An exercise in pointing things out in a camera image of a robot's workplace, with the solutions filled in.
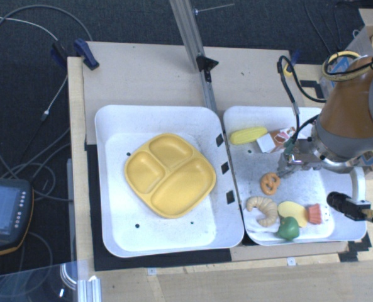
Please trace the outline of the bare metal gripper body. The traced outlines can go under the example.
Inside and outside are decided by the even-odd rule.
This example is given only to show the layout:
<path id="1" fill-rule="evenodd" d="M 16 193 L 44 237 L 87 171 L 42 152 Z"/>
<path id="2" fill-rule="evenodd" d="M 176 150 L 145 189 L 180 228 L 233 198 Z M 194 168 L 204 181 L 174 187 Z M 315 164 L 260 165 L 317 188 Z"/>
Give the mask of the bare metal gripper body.
<path id="1" fill-rule="evenodd" d="M 349 173 L 357 166 L 357 159 L 343 160 L 329 153 L 316 139 L 308 137 L 287 142 L 285 146 L 285 173 L 297 171 L 318 171 L 326 169 L 336 173 Z"/>

